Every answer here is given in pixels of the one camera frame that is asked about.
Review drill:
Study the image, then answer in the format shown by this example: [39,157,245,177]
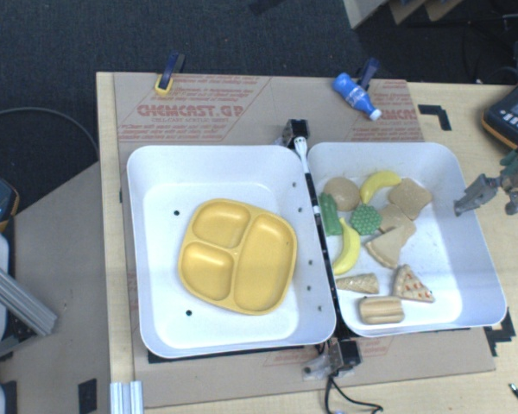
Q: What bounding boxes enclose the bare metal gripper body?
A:
[497,157,518,192]

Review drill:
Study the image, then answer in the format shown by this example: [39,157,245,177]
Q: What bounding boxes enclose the square tan bread slice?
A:
[387,177,433,222]

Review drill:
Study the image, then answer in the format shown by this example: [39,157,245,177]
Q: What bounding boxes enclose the white plastic tray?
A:
[126,144,338,359]
[306,141,509,339]

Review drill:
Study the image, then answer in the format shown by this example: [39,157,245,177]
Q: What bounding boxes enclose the small yellow banana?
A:
[359,169,403,206]

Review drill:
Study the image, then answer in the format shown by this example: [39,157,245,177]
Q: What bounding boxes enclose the tan triangular sandwich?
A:
[363,226,410,270]

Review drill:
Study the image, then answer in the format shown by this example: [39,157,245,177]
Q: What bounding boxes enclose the green grapes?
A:
[350,203,383,236]

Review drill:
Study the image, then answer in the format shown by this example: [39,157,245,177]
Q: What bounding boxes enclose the pizza slice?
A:
[391,264,436,304]

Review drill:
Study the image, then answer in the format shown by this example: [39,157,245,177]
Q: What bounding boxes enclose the round tan bread bun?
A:
[323,176,362,213]

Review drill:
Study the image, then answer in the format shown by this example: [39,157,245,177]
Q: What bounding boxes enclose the large yellow banana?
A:
[332,216,363,276]

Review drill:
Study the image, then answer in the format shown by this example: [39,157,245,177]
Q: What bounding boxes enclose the tan waffle cone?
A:
[335,272,381,295]

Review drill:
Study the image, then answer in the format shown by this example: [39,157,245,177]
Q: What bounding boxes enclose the green asparagus bunch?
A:
[318,191,344,237]

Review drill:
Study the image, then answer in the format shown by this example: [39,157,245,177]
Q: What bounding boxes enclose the tan hot dog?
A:
[357,295,406,326]

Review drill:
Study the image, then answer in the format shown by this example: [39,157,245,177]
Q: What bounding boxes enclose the blue plastic bottle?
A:
[331,72,383,122]

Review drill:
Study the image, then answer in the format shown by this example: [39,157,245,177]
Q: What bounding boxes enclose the thin black and white rod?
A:
[294,136,343,341]

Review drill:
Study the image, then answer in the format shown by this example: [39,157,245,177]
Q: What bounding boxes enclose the yellow divided plate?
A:
[177,198,299,317]

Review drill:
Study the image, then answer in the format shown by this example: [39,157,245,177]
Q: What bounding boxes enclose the brown cardboard board red print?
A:
[113,72,497,409]

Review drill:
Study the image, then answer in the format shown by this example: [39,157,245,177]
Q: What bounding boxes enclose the black block with wires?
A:
[301,338,363,382]
[283,118,310,147]

